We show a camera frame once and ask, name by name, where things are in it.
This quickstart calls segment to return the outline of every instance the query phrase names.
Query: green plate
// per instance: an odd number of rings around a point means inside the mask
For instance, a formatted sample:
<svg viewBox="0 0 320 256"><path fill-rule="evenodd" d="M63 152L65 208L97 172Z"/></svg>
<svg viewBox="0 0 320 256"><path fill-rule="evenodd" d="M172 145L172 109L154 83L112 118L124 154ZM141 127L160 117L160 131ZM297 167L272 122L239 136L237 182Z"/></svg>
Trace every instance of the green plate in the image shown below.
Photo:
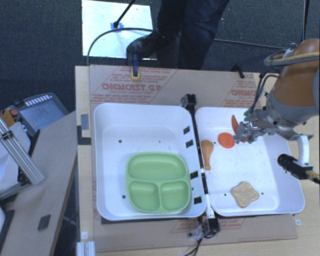
<svg viewBox="0 0 320 256"><path fill-rule="evenodd" d="M132 206L144 213L174 213L191 198L185 161L173 153L143 152L126 163L126 190Z"/></svg>

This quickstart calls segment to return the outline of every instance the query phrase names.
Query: toy bread slice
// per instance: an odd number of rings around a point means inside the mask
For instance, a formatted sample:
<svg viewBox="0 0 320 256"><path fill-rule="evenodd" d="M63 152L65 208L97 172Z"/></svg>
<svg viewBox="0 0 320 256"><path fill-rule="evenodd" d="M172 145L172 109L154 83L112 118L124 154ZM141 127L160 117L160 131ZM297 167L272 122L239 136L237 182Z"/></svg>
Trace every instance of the toy bread slice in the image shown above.
<svg viewBox="0 0 320 256"><path fill-rule="evenodd" d="M234 187L231 194L241 208L247 207L252 201L259 198L259 193L247 181L243 181L240 185Z"/></svg>

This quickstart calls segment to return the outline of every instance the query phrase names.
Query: person's leg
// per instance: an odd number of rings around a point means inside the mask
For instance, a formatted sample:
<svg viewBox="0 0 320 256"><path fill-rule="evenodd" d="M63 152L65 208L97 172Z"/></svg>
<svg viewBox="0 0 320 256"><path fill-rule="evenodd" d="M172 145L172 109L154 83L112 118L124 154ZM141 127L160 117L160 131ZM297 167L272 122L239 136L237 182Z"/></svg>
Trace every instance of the person's leg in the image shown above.
<svg viewBox="0 0 320 256"><path fill-rule="evenodd" d="M185 16L186 0L161 0L155 30L139 37L126 48L127 54L147 58L156 51L174 44Z"/></svg>
<svg viewBox="0 0 320 256"><path fill-rule="evenodd" d="M179 69L200 70L229 0L188 0L179 48Z"/></svg>

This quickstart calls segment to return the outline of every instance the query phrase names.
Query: black shoe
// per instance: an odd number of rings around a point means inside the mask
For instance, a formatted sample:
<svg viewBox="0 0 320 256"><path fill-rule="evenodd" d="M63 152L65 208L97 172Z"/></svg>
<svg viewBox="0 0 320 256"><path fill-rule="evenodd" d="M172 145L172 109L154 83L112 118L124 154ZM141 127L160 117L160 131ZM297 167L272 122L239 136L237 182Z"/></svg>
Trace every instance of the black shoe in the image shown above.
<svg viewBox="0 0 320 256"><path fill-rule="evenodd" d="M127 54L138 54L139 59L150 57L156 51L176 41L175 37L165 37L157 31L137 38L126 48Z"/></svg>

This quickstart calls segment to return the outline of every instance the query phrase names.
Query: dark pants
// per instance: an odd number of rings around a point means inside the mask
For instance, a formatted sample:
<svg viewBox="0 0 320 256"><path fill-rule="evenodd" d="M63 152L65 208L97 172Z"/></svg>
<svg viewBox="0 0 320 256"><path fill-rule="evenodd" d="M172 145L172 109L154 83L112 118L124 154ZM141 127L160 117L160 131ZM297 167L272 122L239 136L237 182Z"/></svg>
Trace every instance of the dark pants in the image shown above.
<svg viewBox="0 0 320 256"><path fill-rule="evenodd" d="M179 69L200 70L229 0L161 0L156 29L174 37L181 31Z"/></svg>

